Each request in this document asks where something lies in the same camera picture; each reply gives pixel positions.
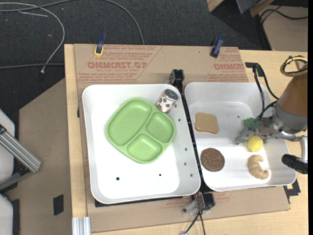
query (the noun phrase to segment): small can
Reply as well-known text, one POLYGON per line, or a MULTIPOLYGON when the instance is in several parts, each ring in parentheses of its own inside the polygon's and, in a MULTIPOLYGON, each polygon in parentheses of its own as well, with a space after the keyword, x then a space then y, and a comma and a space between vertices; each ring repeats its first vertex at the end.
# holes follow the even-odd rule
POLYGON ((173 90, 166 89, 163 95, 158 100, 156 106, 160 111, 168 113, 175 105, 177 99, 178 95, 173 90))

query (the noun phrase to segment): black cable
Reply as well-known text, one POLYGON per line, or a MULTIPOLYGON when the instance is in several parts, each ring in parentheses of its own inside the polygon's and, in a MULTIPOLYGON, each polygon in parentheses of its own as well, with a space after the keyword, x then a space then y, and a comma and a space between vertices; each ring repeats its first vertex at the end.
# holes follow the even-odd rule
POLYGON ((195 222, 197 221, 198 217, 200 217, 201 219, 201 224, 202 224, 202 229, 203 229, 203 234, 205 235, 205 228, 204 228, 204 222, 202 219, 202 211, 197 213, 196 218, 192 221, 192 223, 190 224, 190 226, 188 227, 188 229, 183 233, 186 234, 187 232, 189 232, 189 230, 191 229, 191 227, 195 224, 195 222))
POLYGON ((258 116, 258 117, 259 117, 259 120, 262 119, 264 112, 267 111, 268 108, 273 107, 276 103, 277 103, 277 100, 274 101, 274 102, 272 102, 272 103, 270 103, 267 107, 265 107, 265 109, 264 109, 264 110, 259 114, 259 116, 258 116))
POLYGON ((281 7, 281 6, 278 6, 276 9, 267 9, 267 10, 263 11, 262 14, 259 16, 259 17, 260 17, 260 21, 261 21, 261 25, 260 25, 260 28, 258 27, 258 29, 257 29, 257 34, 258 34, 258 37, 259 37, 259 40, 260 40, 260 43, 261 43, 263 49, 267 49, 267 48, 266 48, 265 45, 262 43, 261 36, 260 36, 260 32, 263 30, 263 24, 264 24, 265 20, 266 20, 272 13, 276 12, 276 13, 280 14, 281 16, 283 16, 283 17, 285 17, 285 18, 288 18, 288 19, 291 19, 291 20, 301 20, 301 19, 309 18, 308 16, 305 16, 305 17, 291 17, 291 16, 288 16, 288 15, 286 15, 286 14, 284 14, 284 13, 278 11, 278 9, 279 9, 280 7, 281 7), (269 12, 269 11, 270 11, 270 13, 267 14, 266 17, 263 19, 263 16, 264 16, 267 12, 269 12))
POLYGON ((262 68, 259 64, 257 64, 257 68, 262 71, 262 75, 263 75, 263 77, 264 77, 264 81, 265 81, 266 87, 267 87, 267 89, 268 89, 268 92, 269 92, 275 99, 278 99, 278 97, 272 92, 272 90, 271 90, 270 87, 269 87, 268 79, 266 78, 266 75, 265 75, 265 72, 264 72, 263 68, 262 68))
MULTIPOLYGON (((28 8, 11 9, 11 10, 0 10, 0 12, 28 11, 28 10, 34 10, 34 9, 40 9, 40 8, 45 8, 45 7, 49 7, 49 6, 54 6, 54 5, 58 5, 58 4, 65 3, 65 2, 70 2, 70 1, 77 1, 77 0, 61 0, 61 1, 57 1, 57 2, 47 3, 47 4, 38 5, 38 6, 34 6, 34 7, 28 7, 28 8)), ((109 2, 111 4, 116 5, 117 7, 121 8, 122 10, 124 10, 132 18, 132 20, 136 24, 136 27, 137 27, 137 29, 139 31, 142 44, 144 45, 145 43, 144 43, 144 39, 143 39, 143 36, 142 36, 142 33, 141 33, 141 29, 140 29, 139 24, 137 23, 136 19, 134 18, 134 16, 125 7, 123 7, 122 5, 120 5, 120 4, 118 4, 118 3, 114 2, 114 1, 111 1, 111 0, 101 0, 101 1, 109 2)))
POLYGON ((26 68, 31 66, 64 66, 62 63, 42 63, 42 64, 29 64, 29 65, 14 65, 14 66, 2 66, 0 69, 14 69, 14 68, 26 68))
POLYGON ((309 16, 305 16, 305 17, 291 17, 291 16, 288 16, 280 11, 278 11, 278 9, 280 8, 281 6, 277 7, 276 9, 267 9, 265 10, 262 14, 261 14, 261 20, 262 20, 262 25, 264 24, 264 21, 266 20, 266 18, 269 17, 269 15, 271 15, 272 13, 276 12, 278 14, 280 14, 281 16, 285 17, 285 18, 288 18, 288 19, 291 19, 291 20, 301 20, 301 19, 306 19, 306 18, 309 18, 309 16), (265 13, 271 11, 271 13, 269 13, 264 19, 262 19, 262 17, 264 16, 265 13))
POLYGON ((277 11, 280 7, 281 7, 281 5, 278 6, 276 9, 268 9, 268 10, 263 11, 263 13, 260 15, 260 19, 261 19, 261 28, 263 28, 263 24, 264 24, 265 20, 266 20, 272 13, 274 13, 275 11, 277 11), (270 11, 270 13, 263 19, 264 14, 267 13, 268 11, 270 11))
POLYGON ((259 82, 259 79, 258 79, 256 65, 253 66, 252 69, 253 69, 253 73, 254 73, 255 82, 256 82, 256 84, 257 84, 257 86, 258 86, 258 89, 259 89, 259 91, 260 91, 260 97, 261 97, 261 101, 262 101, 262 111, 261 111, 261 112, 263 112, 263 111, 264 111, 264 107, 265 107, 265 103, 264 103, 264 94, 263 94, 263 90, 262 90, 262 87, 261 87, 260 82, 259 82))
POLYGON ((206 234, 205 234, 205 228, 204 228, 204 222, 203 222, 203 219, 202 219, 202 211, 199 213, 199 216, 200 216, 200 219, 201 219, 203 234, 206 235, 206 234))
POLYGON ((197 213, 196 218, 194 219, 194 221, 192 221, 192 223, 190 224, 190 226, 188 227, 188 229, 183 233, 186 234, 187 232, 189 232, 189 230, 191 229, 191 227, 194 225, 194 223, 197 221, 198 217, 199 217, 200 213, 197 213))

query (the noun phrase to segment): toy lemon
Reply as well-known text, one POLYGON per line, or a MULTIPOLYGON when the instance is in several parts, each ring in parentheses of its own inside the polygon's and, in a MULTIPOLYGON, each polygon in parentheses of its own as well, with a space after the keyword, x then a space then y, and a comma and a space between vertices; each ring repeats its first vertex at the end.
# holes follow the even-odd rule
POLYGON ((260 138, 260 136, 253 136, 248 140, 248 148, 252 152, 256 152, 261 150, 263 147, 263 140, 260 138))

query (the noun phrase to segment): brown cookie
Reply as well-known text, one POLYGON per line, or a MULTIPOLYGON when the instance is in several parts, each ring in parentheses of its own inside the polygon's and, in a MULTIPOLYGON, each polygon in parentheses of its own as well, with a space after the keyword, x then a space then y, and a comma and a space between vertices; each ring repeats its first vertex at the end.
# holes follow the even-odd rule
POLYGON ((222 153, 214 148, 203 150, 200 161, 202 166, 209 171, 220 171, 225 164, 225 158, 222 153))

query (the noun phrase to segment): wooden tabletop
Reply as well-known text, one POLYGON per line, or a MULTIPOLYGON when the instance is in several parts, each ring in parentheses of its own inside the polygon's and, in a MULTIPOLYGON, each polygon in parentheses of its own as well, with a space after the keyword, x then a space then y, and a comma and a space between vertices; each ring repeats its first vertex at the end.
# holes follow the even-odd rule
MULTIPOLYGON (((290 81, 289 77, 279 71, 281 64, 289 57, 303 55, 307 52, 290 51, 259 51, 240 50, 244 62, 259 63, 268 78, 271 90, 280 96, 290 81)), ((77 117, 77 84, 75 70, 74 45, 65 45, 66 88, 67 88, 67 118, 69 138, 69 159, 71 178, 72 217, 88 216, 86 205, 83 157, 81 146, 80 122, 77 117)), ((252 70, 246 68, 248 80, 254 82, 252 70)), ((290 153, 301 156, 300 145, 297 142, 287 142, 290 153)), ((205 220, 204 226, 208 235, 306 235, 309 234, 308 223, 308 176, 297 172, 297 180, 301 189, 299 196, 290 198, 291 209, 288 211, 267 212, 246 216, 236 216, 205 220)), ((177 223, 153 227, 144 227, 120 231, 102 232, 105 235, 179 235, 190 223, 177 223)), ((201 235, 202 226, 199 221, 189 231, 190 235, 201 235)))

